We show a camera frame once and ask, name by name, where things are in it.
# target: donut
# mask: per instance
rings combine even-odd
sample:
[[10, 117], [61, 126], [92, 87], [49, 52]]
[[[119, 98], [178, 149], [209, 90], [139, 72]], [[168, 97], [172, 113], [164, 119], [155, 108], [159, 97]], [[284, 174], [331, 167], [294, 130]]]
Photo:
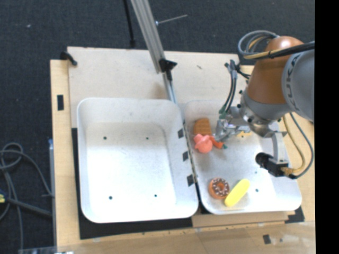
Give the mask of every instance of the donut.
[[214, 178], [208, 185], [208, 193], [216, 199], [223, 199], [229, 194], [228, 182], [223, 178]]

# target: wooden table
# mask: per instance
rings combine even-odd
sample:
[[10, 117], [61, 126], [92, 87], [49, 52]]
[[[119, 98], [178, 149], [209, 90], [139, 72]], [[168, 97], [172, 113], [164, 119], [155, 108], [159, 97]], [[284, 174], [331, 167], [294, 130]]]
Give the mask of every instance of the wooden table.
[[[182, 55], [184, 53], [169, 52], [171, 55]], [[243, 71], [250, 73], [252, 66], [244, 66]], [[271, 225], [278, 225], [280, 230], [288, 229], [284, 221], [294, 212], [270, 212], [270, 213], [251, 213], [240, 215], [194, 215], [192, 217], [193, 228], [157, 231], [147, 233], [132, 233], [103, 238], [81, 240], [79, 236], [78, 208], [76, 183], [73, 159], [73, 142], [71, 135], [71, 118], [70, 118], [70, 100], [69, 100], [69, 61], [51, 60], [51, 99], [52, 99], [52, 123], [53, 123], [53, 146], [54, 146], [54, 166], [55, 166], [55, 195], [56, 195], [56, 238], [57, 246], [76, 249], [76, 253], [91, 253], [91, 251], [100, 251], [100, 253], [111, 253], [112, 248], [118, 250], [138, 249], [139, 253], [149, 253], [150, 244], [152, 249], [164, 250], [168, 248], [168, 253], [177, 250], [180, 252], [181, 247], [186, 247], [186, 253], [209, 253], [207, 245], [202, 237], [207, 240], [208, 235], [200, 233], [201, 231], [227, 233], [226, 231], [233, 228], [247, 229], [244, 236], [248, 237], [248, 229], [265, 227], [271, 229]], [[58, 96], [63, 96], [64, 106], [62, 110], [58, 106]], [[300, 126], [305, 131], [314, 144], [314, 126], [307, 120], [297, 116]], [[296, 140], [302, 145], [306, 159], [309, 159], [309, 150], [301, 134], [296, 132]], [[300, 157], [297, 154], [292, 142], [285, 139], [287, 151], [293, 166], [298, 166]], [[298, 179], [299, 188], [302, 194], [302, 210], [305, 221], [310, 223], [313, 230], [315, 225], [315, 183], [314, 183], [314, 165], [303, 177]], [[241, 238], [241, 232], [235, 232]], [[220, 247], [225, 244], [225, 240], [220, 241]]]

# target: metal rod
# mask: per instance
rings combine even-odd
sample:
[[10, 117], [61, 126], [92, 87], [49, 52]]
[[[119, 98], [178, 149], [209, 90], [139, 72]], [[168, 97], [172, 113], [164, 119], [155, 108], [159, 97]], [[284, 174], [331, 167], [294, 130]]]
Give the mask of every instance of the metal rod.
[[175, 20], [177, 20], [177, 19], [181, 19], [181, 18], [184, 18], [184, 17], [187, 17], [187, 16], [188, 16], [188, 15], [185, 14], [185, 15], [181, 15], [181, 16], [178, 16], [178, 17], [174, 17], [174, 18], [170, 18], [170, 19], [167, 19], [167, 20], [163, 20], [163, 21], [160, 21], [160, 22], [155, 21], [155, 24], [156, 24], [156, 25], [159, 25], [159, 24], [161, 24], [161, 23], [167, 23], [167, 22], [175, 21]]
[[52, 221], [53, 221], [53, 242], [57, 245], [57, 219], [56, 219], [56, 208], [55, 208], [55, 173], [54, 173], [54, 146], [53, 139], [49, 139], [49, 167], [51, 174], [51, 192], [52, 197]]
[[[159, 62], [161, 59], [165, 59], [165, 54], [148, 0], [131, 0], [131, 2], [155, 70], [162, 72]], [[166, 74], [163, 76], [168, 99], [176, 103], [172, 81], [168, 80]]]

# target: black carpet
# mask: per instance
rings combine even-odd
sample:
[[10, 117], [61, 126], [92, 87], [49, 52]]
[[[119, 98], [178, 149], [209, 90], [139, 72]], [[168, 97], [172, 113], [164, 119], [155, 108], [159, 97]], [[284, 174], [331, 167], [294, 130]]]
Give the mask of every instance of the black carpet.
[[[315, 0], [149, 0], [165, 50], [236, 53], [247, 32], [269, 30], [301, 41], [315, 39]], [[145, 49], [128, 0], [136, 47]], [[18, 142], [50, 184], [52, 138], [49, 61], [67, 46], [128, 48], [122, 0], [0, 0], [0, 149]], [[25, 158], [8, 173], [18, 199], [51, 210], [50, 197]], [[0, 188], [7, 191], [4, 176]], [[5, 206], [0, 204], [0, 215]], [[52, 221], [22, 210], [24, 248], [53, 245]], [[0, 253], [17, 253], [15, 206], [0, 220]]]

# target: black plastic piece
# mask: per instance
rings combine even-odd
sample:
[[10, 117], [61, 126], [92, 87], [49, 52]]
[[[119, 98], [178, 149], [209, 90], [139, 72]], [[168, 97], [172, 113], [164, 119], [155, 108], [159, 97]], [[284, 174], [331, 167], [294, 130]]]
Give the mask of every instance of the black plastic piece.
[[68, 60], [72, 63], [73, 66], [78, 65], [78, 62], [76, 62], [76, 61], [74, 60], [74, 58], [70, 55], [70, 53], [67, 52], [67, 51], [62, 51], [62, 52], [61, 52], [61, 54], [60, 54], [60, 59], [61, 59], [61, 60], [67, 60], [67, 59], [68, 59]]
[[63, 95], [57, 95], [57, 102], [58, 102], [58, 111], [64, 110], [65, 105], [64, 105], [64, 96]]
[[189, 185], [189, 187], [194, 184], [193, 174], [187, 176], [187, 184]]
[[304, 212], [302, 211], [301, 206], [295, 210], [294, 215], [289, 215], [288, 220], [285, 221], [286, 224], [288, 223], [298, 223], [298, 222], [304, 222], [305, 216]]
[[180, 129], [180, 130], [178, 131], [178, 137], [179, 137], [179, 138], [183, 138], [183, 137], [184, 137], [184, 130], [183, 130], [183, 129]]
[[172, 78], [171, 70], [177, 65], [177, 63], [162, 58], [159, 61], [159, 64], [160, 64], [161, 71], [166, 73], [167, 79], [169, 81], [172, 81], [173, 78]]
[[185, 162], [189, 158], [189, 152], [186, 151], [182, 154], [182, 160]]
[[263, 235], [264, 243], [265, 244], [270, 244], [271, 243], [271, 238], [269, 234]]
[[275, 177], [284, 176], [284, 172], [281, 170], [281, 168], [288, 167], [288, 163], [286, 162], [277, 163], [274, 161], [272, 155], [268, 155], [267, 153], [264, 152], [259, 152], [255, 157], [255, 161], [261, 167], [267, 169], [267, 171]]

